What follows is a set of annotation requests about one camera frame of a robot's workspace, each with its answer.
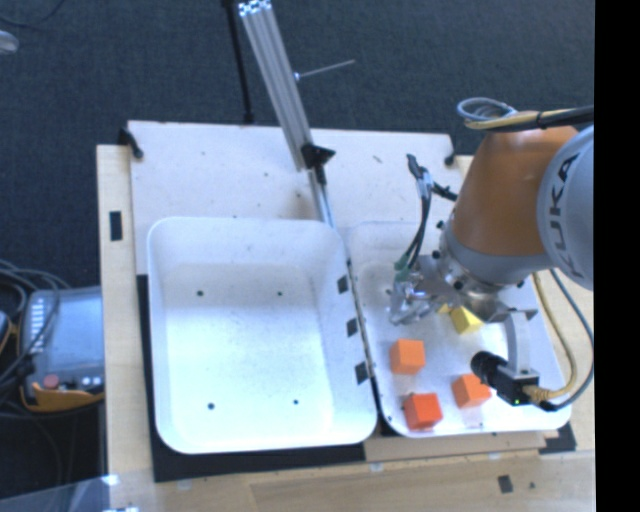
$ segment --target black floor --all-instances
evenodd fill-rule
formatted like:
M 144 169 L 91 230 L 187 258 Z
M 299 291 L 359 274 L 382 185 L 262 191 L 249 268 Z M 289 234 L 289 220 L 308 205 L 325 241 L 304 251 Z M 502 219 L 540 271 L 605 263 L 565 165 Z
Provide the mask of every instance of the black floor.
M 223 4 L 0 0 L 0 30 L 20 41 L 0 55 L 0 259 L 99 284 L 96 145 L 117 143 L 133 119 L 243 122 Z M 481 135 L 455 113 L 465 98 L 594 103 L 595 0 L 273 5 L 295 71 L 356 61 L 300 82 L 312 127 L 449 133 L 472 154 Z M 275 125 L 238 28 L 255 122 Z M 0 498 L 103 470 L 98 409 L 40 425 L 53 442 L 32 421 L 0 417 Z

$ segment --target orange cube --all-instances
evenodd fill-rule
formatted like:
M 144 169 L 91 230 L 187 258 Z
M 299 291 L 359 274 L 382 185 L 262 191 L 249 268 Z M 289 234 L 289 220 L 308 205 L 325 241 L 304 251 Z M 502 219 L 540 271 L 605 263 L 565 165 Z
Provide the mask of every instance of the orange cube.
M 442 409 L 436 393 L 416 393 L 403 403 L 404 417 L 410 430 L 431 428 L 442 419 Z
M 422 340 L 398 339 L 389 350 L 391 371 L 405 375 L 418 373 L 426 363 Z
M 491 398 L 491 388 L 473 373 L 458 377 L 451 385 L 458 407 L 475 407 Z

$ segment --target block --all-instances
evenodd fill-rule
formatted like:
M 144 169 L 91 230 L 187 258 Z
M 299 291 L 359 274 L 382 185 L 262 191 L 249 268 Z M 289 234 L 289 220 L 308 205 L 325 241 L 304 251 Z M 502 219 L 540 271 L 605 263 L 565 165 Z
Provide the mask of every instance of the block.
M 482 320 L 465 307 L 452 309 L 449 316 L 458 334 L 469 334 L 482 327 Z
M 491 388 L 473 373 L 466 373 L 458 377 L 451 384 L 453 396 L 461 409 L 475 407 L 491 398 Z
M 415 393 L 402 403 L 402 407 L 410 430 L 431 428 L 442 419 L 436 393 Z
M 389 349 L 392 373 L 415 375 L 426 364 L 424 342 L 399 338 Z

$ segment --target wooden table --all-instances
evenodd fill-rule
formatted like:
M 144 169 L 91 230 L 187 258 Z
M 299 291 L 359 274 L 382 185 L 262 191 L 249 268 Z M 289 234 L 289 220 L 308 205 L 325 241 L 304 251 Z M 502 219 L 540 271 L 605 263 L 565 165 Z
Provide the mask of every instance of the wooden table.
M 426 440 L 374 434 L 365 441 L 363 463 L 155 483 L 135 284 L 130 158 L 128 147 L 97 147 L 107 456 L 109 473 L 119 481 L 112 488 L 112 507 L 514 511 L 537 504 L 548 511 L 595 509 L 593 384 L 573 406 L 576 451 L 541 455 L 539 449 L 558 437 L 556 431 Z M 461 171 L 468 163 L 469 158 L 458 158 Z M 112 231 L 113 212 L 119 212 L 121 233 Z M 585 371 L 591 358 L 586 335 L 550 278 L 544 285 L 566 336 L 577 340 L 576 357 Z M 593 324 L 593 294 L 572 283 L 567 287 Z M 560 350 L 558 356 L 566 369 Z

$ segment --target empty white tray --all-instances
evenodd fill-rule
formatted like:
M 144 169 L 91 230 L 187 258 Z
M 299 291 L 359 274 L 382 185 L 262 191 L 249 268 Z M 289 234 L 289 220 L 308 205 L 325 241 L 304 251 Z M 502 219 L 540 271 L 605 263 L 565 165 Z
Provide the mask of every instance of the empty white tray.
M 168 446 L 243 452 L 372 433 L 347 256 L 329 226 L 172 217 L 150 230 L 147 257 L 155 421 Z

